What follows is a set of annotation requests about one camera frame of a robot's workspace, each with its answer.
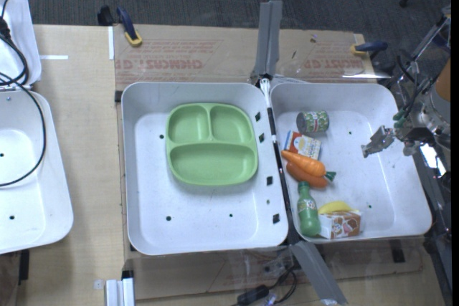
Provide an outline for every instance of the carrot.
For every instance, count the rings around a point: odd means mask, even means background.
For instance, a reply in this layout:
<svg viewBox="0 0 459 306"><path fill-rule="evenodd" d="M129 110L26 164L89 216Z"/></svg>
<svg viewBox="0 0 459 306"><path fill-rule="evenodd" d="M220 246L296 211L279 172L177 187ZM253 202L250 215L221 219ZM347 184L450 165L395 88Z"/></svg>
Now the carrot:
<svg viewBox="0 0 459 306"><path fill-rule="evenodd" d="M299 168L301 168L303 171L309 173L312 176L321 177L326 174L324 164L320 161L315 160L314 158L290 152L289 150L282 150L280 154L287 161L296 164Z"/></svg>
<svg viewBox="0 0 459 306"><path fill-rule="evenodd" d="M325 176L317 177L312 176L309 173L303 171L296 164L292 162L287 162L287 172L296 180L296 181L307 181L311 188L325 188L328 185L329 181L333 181L333 178L336 175L336 172L327 172Z"/></svg>

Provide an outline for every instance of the green divided plate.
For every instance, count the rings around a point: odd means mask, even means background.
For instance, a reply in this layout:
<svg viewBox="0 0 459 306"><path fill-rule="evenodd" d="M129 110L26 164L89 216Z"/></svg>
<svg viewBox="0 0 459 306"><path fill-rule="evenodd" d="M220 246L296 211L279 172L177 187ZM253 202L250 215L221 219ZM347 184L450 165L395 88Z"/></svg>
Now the green divided plate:
<svg viewBox="0 0 459 306"><path fill-rule="evenodd" d="M191 103L174 108L166 126L167 161L184 183L235 185L257 170L252 123L238 107Z"/></svg>

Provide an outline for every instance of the can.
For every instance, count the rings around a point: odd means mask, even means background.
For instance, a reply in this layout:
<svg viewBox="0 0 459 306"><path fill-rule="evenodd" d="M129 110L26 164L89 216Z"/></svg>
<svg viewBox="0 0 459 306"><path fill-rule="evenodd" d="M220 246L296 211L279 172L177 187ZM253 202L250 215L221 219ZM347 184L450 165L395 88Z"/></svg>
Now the can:
<svg viewBox="0 0 459 306"><path fill-rule="evenodd" d="M329 125L330 118L326 111L306 111L298 113L296 117L296 127L303 135L326 131Z"/></svg>

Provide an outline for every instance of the yellow clamp pad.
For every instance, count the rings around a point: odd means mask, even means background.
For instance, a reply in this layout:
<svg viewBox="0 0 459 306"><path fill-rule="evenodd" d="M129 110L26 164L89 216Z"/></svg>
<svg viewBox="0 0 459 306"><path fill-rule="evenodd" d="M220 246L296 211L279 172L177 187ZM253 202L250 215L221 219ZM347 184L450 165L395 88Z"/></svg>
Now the yellow clamp pad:
<svg viewBox="0 0 459 306"><path fill-rule="evenodd" d="M351 53L358 56L358 57L364 57L366 55L366 51L358 51L356 50L356 44L351 45Z"/></svg>
<svg viewBox="0 0 459 306"><path fill-rule="evenodd" d="M138 34L137 29L136 29L136 39L132 39L131 36L129 36L128 32L124 32L124 35L126 36L126 39L128 40L129 44L133 47L139 47L142 45L142 37L140 34Z"/></svg>

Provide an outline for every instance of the yellow banana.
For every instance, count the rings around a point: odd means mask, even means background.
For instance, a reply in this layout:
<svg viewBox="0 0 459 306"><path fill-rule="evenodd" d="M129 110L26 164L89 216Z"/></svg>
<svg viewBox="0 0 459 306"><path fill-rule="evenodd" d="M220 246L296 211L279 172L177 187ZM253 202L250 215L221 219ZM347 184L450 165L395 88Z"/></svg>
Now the yellow banana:
<svg viewBox="0 0 459 306"><path fill-rule="evenodd" d="M341 200L331 201L318 209L319 214L331 213L334 211L355 211L355 209L352 209L345 201Z"/></svg>

